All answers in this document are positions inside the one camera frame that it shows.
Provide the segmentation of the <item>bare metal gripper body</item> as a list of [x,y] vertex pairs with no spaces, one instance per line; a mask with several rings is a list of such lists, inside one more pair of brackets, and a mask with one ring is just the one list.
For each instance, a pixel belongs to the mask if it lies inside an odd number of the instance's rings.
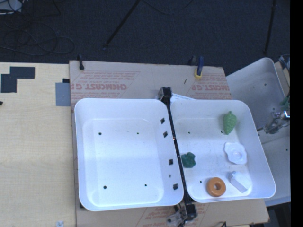
[[290,115],[286,110],[282,110],[280,112],[273,113],[273,127],[282,128],[287,127],[290,123]]

